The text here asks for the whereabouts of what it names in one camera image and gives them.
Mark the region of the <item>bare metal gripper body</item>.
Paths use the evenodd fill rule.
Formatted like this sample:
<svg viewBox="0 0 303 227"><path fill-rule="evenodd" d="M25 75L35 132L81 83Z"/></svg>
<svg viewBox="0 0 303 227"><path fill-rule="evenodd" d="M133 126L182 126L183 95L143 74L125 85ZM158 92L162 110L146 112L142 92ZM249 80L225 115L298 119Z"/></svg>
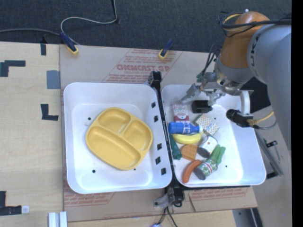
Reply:
<svg viewBox="0 0 303 227"><path fill-rule="evenodd" d="M228 79L221 72L207 72L202 77L200 90L208 93L237 95L244 83Z"/></svg>

